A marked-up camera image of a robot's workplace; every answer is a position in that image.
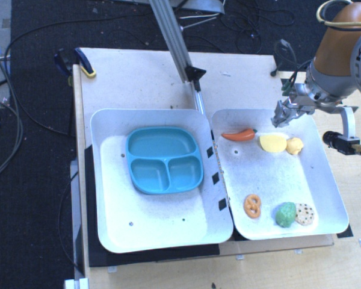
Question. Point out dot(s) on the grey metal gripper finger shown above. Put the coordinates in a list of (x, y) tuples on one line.
[(292, 115), (277, 114)]

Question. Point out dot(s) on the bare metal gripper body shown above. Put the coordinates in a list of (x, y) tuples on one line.
[(304, 99)]

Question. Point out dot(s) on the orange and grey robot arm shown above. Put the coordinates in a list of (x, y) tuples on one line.
[(337, 50)]

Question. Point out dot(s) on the yellow flat slice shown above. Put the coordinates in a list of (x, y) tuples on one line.
[(272, 143)]

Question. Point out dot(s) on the yellow round lump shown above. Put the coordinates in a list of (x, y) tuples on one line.
[(294, 146)]

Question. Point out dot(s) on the orange carrot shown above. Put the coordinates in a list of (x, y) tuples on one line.
[(240, 135)]

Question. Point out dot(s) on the white plastic tray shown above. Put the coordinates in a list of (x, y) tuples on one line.
[(276, 179), (156, 215)]

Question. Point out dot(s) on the thin black and white rod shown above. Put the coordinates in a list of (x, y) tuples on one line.
[(199, 101)]

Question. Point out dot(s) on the black block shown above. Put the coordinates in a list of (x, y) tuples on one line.
[(195, 72)]

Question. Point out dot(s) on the orange pretzel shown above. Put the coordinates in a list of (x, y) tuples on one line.
[(252, 206)]

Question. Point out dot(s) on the beige dotted biscuit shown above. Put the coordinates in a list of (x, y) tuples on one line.
[(304, 214)]

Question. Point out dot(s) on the green broccoli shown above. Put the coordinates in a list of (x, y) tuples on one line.
[(285, 215)]

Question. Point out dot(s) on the blue divided plate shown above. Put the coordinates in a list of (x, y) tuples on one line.
[(164, 159)]

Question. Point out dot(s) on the pale flat board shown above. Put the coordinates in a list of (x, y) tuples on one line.
[(138, 80)]

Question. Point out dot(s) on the black cylinder on white bracket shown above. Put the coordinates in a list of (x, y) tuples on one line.
[(343, 140)]

